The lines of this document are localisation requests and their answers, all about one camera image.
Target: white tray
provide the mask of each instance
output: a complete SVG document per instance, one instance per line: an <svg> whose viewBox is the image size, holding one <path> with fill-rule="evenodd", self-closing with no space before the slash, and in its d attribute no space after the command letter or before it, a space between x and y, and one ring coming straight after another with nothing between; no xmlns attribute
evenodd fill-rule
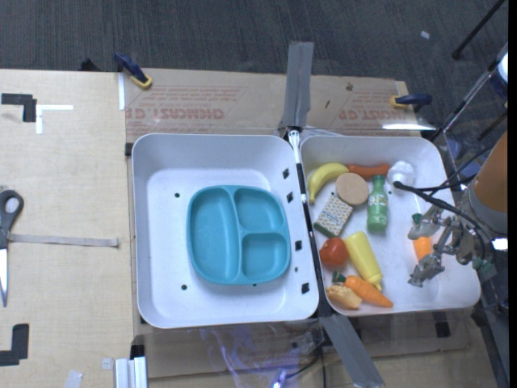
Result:
<svg viewBox="0 0 517 388"><path fill-rule="evenodd" d="M373 166L383 162L392 165L398 160L407 161L415 167L415 187L437 186L447 178L439 151L423 138L312 136L301 144L301 161L306 180L311 172L326 162ZM368 186L371 190L372 183L368 182ZM387 181L385 190L389 193L389 225L385 234L368 233L367 210L363 205L353 210L341 237L345 238L359 230L367 234L384 274L381 282L383 292L393 301L394 306L386 309L363 303L358 310L333 307L347 316L364 316L473 306L481 296L477 274L471 264L462 266L454 256L444 255L442 262L445 271L426 280L422 288L408 283L418 262L412 242L407 238L412 226L411 216L414 213L425 213L431 205L411 192L392 191L394 188ZM334 182L329 182L318 193L314 205L310 206L313 221L334 191ZM454 204L452 194L447 189L439 191L434 197ZM433 243L436 243L440 233L436 234ZM318 231L314 235L319 249L327 237ZM323 267L322 274L325 286L330 285L332 271ZM348 264L343 274L357 274L357 271L352 264Z"/></svg>
<svg viewBox="0 0 517 388"><path fill-rule="evenodd" d="M135 143L132 165L137 300L147 323L198 327L294 321L314 313L318 291L313 257L296 163L286 141L274 136L150 134ZM280 278L257 285L216 285L191 266L188 203L201 188L222 184L263 188L283 204L291 263Z"/></svg>

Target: yellow banana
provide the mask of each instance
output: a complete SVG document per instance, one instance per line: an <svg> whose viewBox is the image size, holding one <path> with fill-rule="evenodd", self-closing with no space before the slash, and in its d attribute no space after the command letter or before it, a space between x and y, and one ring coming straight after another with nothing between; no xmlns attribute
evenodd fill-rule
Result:
<svg viewBox="0 0 517 388"><path fill-rule="evenodd" d="M331 179L338 178L348 172L348 168L340 162L328 162L318 167L310 176L307 187L309 189L309 203L313 204L317 193Z"/></svg>

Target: scissors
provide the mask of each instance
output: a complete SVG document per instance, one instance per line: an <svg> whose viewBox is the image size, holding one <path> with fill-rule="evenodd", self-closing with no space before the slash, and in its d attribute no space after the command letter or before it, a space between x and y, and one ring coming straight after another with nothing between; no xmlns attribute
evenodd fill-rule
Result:
<svg viewBox="0 0 517 388"><path fill-rule="evenodd" d="M7 306L7 243L9 230L22 212L23 198L13 190L0 192L0 285L3 307Z"/></svg>

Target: scissors handle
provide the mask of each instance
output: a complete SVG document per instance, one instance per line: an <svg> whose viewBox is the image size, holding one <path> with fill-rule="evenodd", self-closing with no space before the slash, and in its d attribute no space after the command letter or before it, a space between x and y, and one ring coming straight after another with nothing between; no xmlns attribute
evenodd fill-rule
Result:
<svg viewBox="0 0 517 388"><path fill-rule="evenodd" d="M16 200L16 207L14 210L7 208L8 201L14 198ZM23 198L14 190L5 190L0 192L0 228L4 234L7 235L11 229L17 216L22 212L23 209Z"/></svg>

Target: yellow clamp pad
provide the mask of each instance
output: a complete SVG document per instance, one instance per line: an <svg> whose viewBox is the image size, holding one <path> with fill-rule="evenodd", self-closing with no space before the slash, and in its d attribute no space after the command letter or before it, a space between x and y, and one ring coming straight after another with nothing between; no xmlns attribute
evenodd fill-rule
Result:
<svg viewBox="0 0 517 388"><path fill-rule="evenodd" d="M409 109L410 108L410 105L405 105L403 103L395 102L396 98L398 98L398 96L396 96L396 95L393 95L391 98L389 98L389 104L391 105L392 108L395 108L395 109Z"/></svg>
<svg viewBox="0 0 517 388"><path fill-rule="evenodd" d="M140 87L141 89L147 89L151 86L151 84L153 83L153 79L151 79L151 77L144 73L145 77L147 78L147 82L146 83L142 83L140 82L137 78L135 78L134 76L131 77L131 80L133 83L135 83L138 87Z"/></svg>

